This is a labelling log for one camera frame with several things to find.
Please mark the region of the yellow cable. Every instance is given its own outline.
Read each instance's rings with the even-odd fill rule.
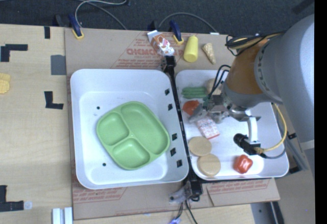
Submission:
[[[286,136],[287,136],[287,126],[286,126],[285,119],[284,119],[284,117],[283,117],[283,115],[282,115],[282,113],[281,113],[279,107],[278,107],[276,104],[274,104],[274,106],[275,106],[275,108],[276,108],[276,110],[277,110],[279,116],[280,116],[281,119],[282,119],[282,123],[283,123],[283,127],[284,127],[284,135],[283,135],[282,139],[279,141],[279,143],[277,143],[276,145],[274,145],[274,146],[271,147],[271,148],[255,147],[254,149],[255,149],[255,151],[256,151],[258,154],[265,153],[265,152],[272,151],[272,150],[276,149],[276,148],[279,147],[279,146],[280,146],[280,145],[285,141],[285,139],[286,139]]]

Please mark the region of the white tray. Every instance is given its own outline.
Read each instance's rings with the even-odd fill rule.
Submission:
[[[182,97],[182,89],[185,87],[206,87],[207,81],[216,76],[216,70],[183,70],[176,76],[176,85],[179,95],[179,101],[181,108],[186,101]],[[262,147],[271,147],[277,144],[281,139],[277,122],[270,103],[262,103],[252,108],[249,112],[254,116],[261,116],[258,121],[258,138]],[[192,137],[201,136],[200,131],[196,127],[195,123],[188,122],[188,115],[182,111],[184,129],[187,140]],[[234,118],[226,118],[220,124],[217,124],[217,128],[220,132],[218,137],[210,140],[213,149],[212,154],[216,155],[221,162],[221,170],[214,177],[207,177],[202,174],[197,167],[197,156],[191,154],[192,168],[196,175],[207,181],[216,180],[235,180],[235,179],[257,179],[257,178],[272,178],[282,177],[289,169],[289,163],[287,155],[284,154],[278,159],[263,159],[260,156],[250,156],[253,160],[253,165],[250,170],[245,174],[239,174],[232,166],[236,156],[246,153],[238,147],[233,137],[236,133],[242,133],[248,135],[248,125],[246,122],[238,122]],[[277,149],[267,152],[267,156],[277,156],[284,150],[284,145],[279,146]]]
[[[178,182],[187,176],[189,165],[166,74],[158,70],[82,69],[71,77],[71,92],[76,174],[84,187],[102,189]],[[130,101],[145,104],[171,138],[170,147],[163,155],[137,170],[117,166],[96,134],[96,124],[103,114]]]

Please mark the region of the white strip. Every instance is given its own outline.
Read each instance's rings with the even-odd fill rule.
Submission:
[[[315,147],[315,140],[309,140],[309,141],[306,141],[306,142],[301,142],[301,148],[302,150],[309,150],[311,148],[314,148]]]

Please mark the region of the red tomato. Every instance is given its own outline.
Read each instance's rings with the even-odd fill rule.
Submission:
[[[246,155],[242,154],[241,156],[238,156],[236,158],[233,168],[240,174],[244,174],[249,170],[252,164],[253,161],[250,158],[248,158]]]
[[[199,101],[198,100],[193,100],[193,101],[187,101],[183,105],[183,111],[186,112],[188,115],[192,115],[196,107],[199,106]]]

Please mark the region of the blue clamp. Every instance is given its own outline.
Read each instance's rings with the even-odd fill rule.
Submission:
[[[171,20],[169,22],[169,25],[170,25],[170,27],[174,31],[173,38],[175,39],[175,41],[177,42],[177,44],[178,45],[183,44],[184,43],[184,39],[182,38],[182,34],[180,33],[180,29],[179,29],[178,24],[174,20]]]
[[[75,37],[77,39],[84,38],[84,34],[83,34],[83,32],[81,30],[81,27],[79,26],[75,16],[73,14],[69,14],[68,18],[69,18],[69,21],[70,21],[70,23],[72,25],[72,28],[73,28],[72,32],[75,35]]]

